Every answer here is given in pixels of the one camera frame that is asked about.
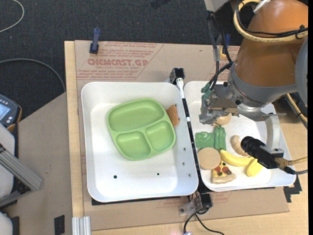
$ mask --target wooden table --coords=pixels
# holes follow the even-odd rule
[[[67,109],[68,109],[68,131],[71,171],[71,192],[73,217],[83,217],[83,186],[81,173],[81,157],[79,143],[79,120],[78,102],[76,89],[76,66],[75,66],[75,42],[65,42],[65,60],[67,77]],[[308,153],[308,133],[303,124],[293,115],[288,114],[281,119],[286,143],[289,147],[292,158],[302,158]],[[296,164],[296,170],[304,170],[307,163]],[[284,235],[305,235],[309,233],[308,222],[308,175],[299,175],[302,191],[298,195],[292,195],[292,203],[289,203],[290,212],[245,216],[236,218],[206,220],[204,224],[213,230],[221,231],[225,235],[242,234],[284,234]],[[183,223],[171,223],[162,225],[140,226],[132,228],[121,228],[112,230],[93,231],[94,235],[106,234],[149,234],[149,235],[181,235]],[[193,235],[208,234],[198,221],[190,222],[188,231]]]

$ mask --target screen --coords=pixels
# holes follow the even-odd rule
[[[10,111],[9,107],[0,104],[0,120],[2,120],[9,111]]]

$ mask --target black floor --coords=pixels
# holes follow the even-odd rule
[[[64,41],[91,40],[95,27],[100,40],[209,45],[203,0],[18,0],[23,20],[0,33],[0,61],[29,58],[53,67],[65,81]],[[20,7],[0,0],[0,30],[21,15]],[[217,16],[231,45],[241,36],[225,4]],[[23,108],[23,118],[63,92],[49,69],[30,62],[0,64],[0,93]]]

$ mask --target wooden edge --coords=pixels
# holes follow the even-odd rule
[[[70,176],[73,217],[84,216],[81,151],[76,83],[75,42],[65,41],[65,70],[67,82],[67,114],[70,155]]]

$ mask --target green plate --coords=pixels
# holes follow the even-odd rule
[[[107,124],[119,152],[142,160],[170,149],[176,140],[173,125],[156,100],[142,98],[119,104],[108,112]]]

